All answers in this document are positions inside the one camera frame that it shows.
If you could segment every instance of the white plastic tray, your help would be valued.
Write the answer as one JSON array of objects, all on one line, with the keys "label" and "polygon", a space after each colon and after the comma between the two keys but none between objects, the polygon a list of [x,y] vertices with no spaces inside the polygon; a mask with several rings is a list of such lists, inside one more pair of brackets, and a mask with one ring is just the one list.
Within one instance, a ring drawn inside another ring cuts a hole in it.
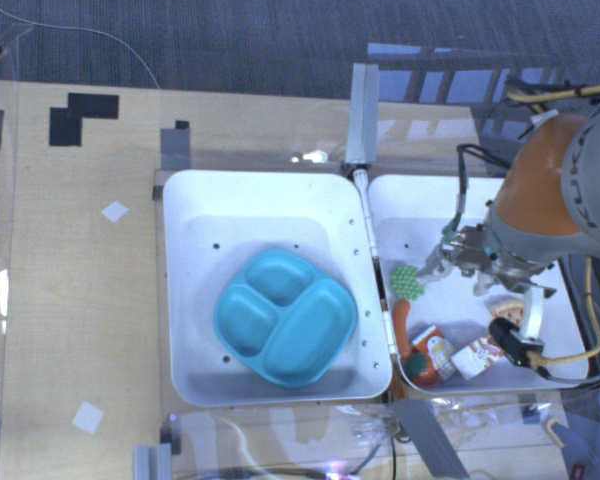
[{"label": "white plastic tray", "polygon": [[[484,220],[485,202],[494,199],[501,180],[471,179],[465,215],[460,226]],[[376,178],[369,187],[374,229],[381,258],[385,289],[390,307],[396,302],[389,279],[400,264],[420,268],[424,265],[440,231],[455,213],[458,180],[453,177],[394,176]],[[569,296],[559,268],[545,270],[534,281],[558,291],[545,300],[540,339],[550,357],[577,354],[584,350]],[[465,278],[458,269],[447,278],[429,283],[425,295],[412,303],[407,319],[407,335],[435,324],[457,348],[483,335],[492,318],[488,308],[503,297],[511,297],[502,287],[493,287],[487,295],[475,297],[475,277]],[[586,377],[586,361],[556,365],[552,373],[559,377]],[[465,381],[455,374],[444,383],[427,388],[428,393],[527,391],[556,389],[560,384],[542,379],[529,369],[517,368],[502,358],[487,371]]]},{"label": "white plastic tray", "polygon": [[[182,171],[165,185],[164,218],[171,373],[185,401],[218,407],[367,399],[387,388],[392,368],[353,184],[327,174]],[[319,381],[302,389],[264,380],[230,357],[213,330],[214,307],[227,283],[273,247],[333,276],[357,305],[347,345]]]}]

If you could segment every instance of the yellow cable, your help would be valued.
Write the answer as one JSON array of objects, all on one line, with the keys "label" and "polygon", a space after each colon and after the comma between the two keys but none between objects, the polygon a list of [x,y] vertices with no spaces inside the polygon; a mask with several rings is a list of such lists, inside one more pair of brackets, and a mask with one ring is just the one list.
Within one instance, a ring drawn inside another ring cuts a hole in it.
[{"label": "yellow cable", "polygon": [[547,94],[524,94],[518,91],[507,91],[507,97],[520,103],[543,103],[546,101],[564,100],[567,98],[575,98],[577,96],[595,96],[600,94],[600,85],[592,85],[577,89],[568,89],[564,91],[550,92]]},{"label": "yellow cable", "polygon": [[587,256],[584,265],[584,297],[587,305],[587,311],[589,313],[589,318],[591,319],[591,325],[593,326],[593,332],[596,335],[596,346],[593,347],[591,350],[582,352],[580,354],[555,358],[545,357],[538,352],[527,352],[527,357],[529,357],[531,361],[532,368],[535,369],[541,366],[551,366],[553,364],[572,363],[574,361],[580,361],[582,359],[589,359],[591,357],[597,356],[600,353],[600,323],[598,322],[598,317],[596,316],[596,312],[593,307],[593,295],[591,294],[590,256]]}]

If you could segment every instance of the white square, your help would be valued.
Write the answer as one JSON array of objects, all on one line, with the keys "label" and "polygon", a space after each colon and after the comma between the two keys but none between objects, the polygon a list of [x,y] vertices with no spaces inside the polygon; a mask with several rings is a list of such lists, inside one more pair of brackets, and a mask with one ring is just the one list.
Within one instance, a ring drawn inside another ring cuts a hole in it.
[{"label": "white square", "polygon": [[102,409],[98,409],[89,402],[82,402],[72,423],[80,430],[84,430],[93,435],[96,433],[98,425],[100,425],[102,416],[104,416],[104,411]]},{"label": "white square", "polygon": [[114,201],[104,210],[102,210],[102,215],[104,215],[111,222],[118,222],[120,217],[122,217],[128,211],[129,208],[123,205],[120,201]]}]

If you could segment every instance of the wooden table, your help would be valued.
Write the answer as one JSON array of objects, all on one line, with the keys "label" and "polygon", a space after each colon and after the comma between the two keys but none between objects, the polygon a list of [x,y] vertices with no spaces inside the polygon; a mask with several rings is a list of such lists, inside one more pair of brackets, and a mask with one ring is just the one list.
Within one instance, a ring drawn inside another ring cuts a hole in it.
[{"label": "wooden table", "polygon": [[[69,92],[119,95],[119,118],[84,119],[82,147],[50,147],[49,109],[66,107]],[[189,121],[198,164],[220,155],[288,168],[295,153],[342,154],[348,102],[9,82],[0,94],[10,132],[0,176],[15,169],[15,185],[1,187],[14,202],[0,480],[129,479],[134,445],[156,444],[161,425],[160,129]],[[476,141],[466,108],[381,104],[379,115],[380,157],[415,160],[414,170],[452,173],[455,144]],[[115,201],[128,212],[112,222],[101,211]],[[7,233],[8,213],[0,218]],[[72,425],[84,401],[104,411],[93,435]],[[420,478],[415,450],[405,453]],[[493,455],[495,476],[513,453]],[[536,474],[561,471],[546,439],[524,453],[538,458]]]}]

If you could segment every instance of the blue divided plate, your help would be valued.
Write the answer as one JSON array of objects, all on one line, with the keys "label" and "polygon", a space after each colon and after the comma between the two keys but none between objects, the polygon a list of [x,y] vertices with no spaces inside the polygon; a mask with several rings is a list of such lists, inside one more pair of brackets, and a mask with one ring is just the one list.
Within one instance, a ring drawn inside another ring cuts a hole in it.
[{"label": "blue divided plate", "polygon": [[252,258],[224,289],[213,314],[222,344],[285,388],[316,382],[356,325],[351,294],[303,258],[271,249]]}]

